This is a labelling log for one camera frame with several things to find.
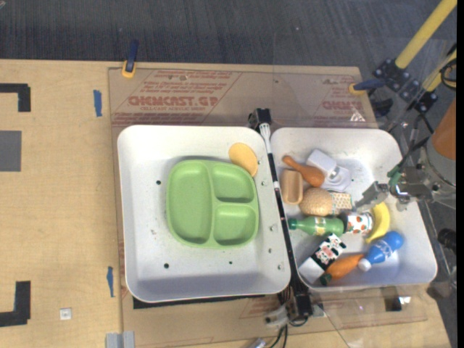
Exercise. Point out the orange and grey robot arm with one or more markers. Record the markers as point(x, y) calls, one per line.
point(445, 136)

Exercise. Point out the orange chicken drumstick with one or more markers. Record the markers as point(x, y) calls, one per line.
point(308, 172)

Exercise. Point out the blue bottle with white cap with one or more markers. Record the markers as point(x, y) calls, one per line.
point(384, 248)

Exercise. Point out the yellow banana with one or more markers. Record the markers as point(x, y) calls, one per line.
point(382, 219)

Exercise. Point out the tan bread slice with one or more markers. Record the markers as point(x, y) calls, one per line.
point(291, 187)

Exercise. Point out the yellow oval biscuit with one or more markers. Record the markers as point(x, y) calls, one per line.
point(243, 157)

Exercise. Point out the thin black and white rod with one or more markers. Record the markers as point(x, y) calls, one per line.
point(278, 190)

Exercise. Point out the orange carrot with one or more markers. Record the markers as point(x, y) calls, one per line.
point(344, 266)

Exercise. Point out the small white square block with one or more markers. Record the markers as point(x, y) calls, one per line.
point(65, 313)

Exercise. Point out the beige ice cream cone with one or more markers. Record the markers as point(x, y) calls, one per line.
point(315, 201)

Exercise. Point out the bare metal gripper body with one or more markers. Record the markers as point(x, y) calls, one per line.
point(415, 185)

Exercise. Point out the white plastic tray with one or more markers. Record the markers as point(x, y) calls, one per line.
point(406, 259)
point(145, 209)

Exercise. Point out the green bottle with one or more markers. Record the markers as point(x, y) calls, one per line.
point(319, 225)

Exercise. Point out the white can with red print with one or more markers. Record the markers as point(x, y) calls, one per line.
point(359, 223)

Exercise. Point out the cow print carton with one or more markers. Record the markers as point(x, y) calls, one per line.
point(326, 252)

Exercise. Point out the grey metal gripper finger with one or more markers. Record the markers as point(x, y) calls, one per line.
point(378, 189)
point(366, 201)

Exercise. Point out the green divided plate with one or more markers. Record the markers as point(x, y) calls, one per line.
point(188, 201)

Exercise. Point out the brown cardboard board red print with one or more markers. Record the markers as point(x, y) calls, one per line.
point(224, 96)

